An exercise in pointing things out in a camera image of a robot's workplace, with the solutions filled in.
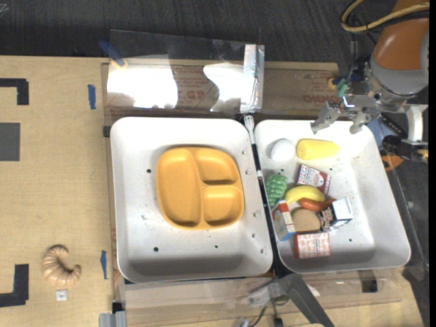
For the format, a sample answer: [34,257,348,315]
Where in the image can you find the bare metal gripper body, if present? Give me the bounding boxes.
[341,67,415,119]

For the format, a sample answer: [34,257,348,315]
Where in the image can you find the white egg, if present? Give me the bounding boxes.
[270,138,296,162]

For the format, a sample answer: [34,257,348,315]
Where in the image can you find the pink and white carton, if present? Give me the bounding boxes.
[295,164,332,195]

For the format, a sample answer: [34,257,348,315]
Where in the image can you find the white plastic tray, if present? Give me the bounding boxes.
[109,116,274,284]
[253,119,412,275]

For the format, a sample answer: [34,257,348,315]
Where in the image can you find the yellow banana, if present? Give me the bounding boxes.
[284,185,326,205]

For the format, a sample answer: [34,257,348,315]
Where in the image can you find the green grapes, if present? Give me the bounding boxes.
[264,173,289,208]

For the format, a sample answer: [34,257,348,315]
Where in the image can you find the orange carrot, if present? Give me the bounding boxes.
[298,198,337,213]

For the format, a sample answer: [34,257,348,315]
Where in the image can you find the white and black carton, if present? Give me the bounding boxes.
[318,197,354,232]

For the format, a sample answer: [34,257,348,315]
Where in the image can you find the brown round bread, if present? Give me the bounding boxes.
[291,207,322,234]

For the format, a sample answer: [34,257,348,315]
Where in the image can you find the white and orange carton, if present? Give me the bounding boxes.
[271,199,296,242]

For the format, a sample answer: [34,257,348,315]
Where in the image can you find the red and white box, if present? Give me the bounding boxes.
[293,232,332,260]

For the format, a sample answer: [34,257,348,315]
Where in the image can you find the orange divided plate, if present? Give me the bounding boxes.
[155,146,245,231]

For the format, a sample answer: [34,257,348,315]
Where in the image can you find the tan croissant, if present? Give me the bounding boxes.
[41,244,82,289]

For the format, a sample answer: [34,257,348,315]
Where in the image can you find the black cylinder on white bracket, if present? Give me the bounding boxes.
[381,104,429,163]

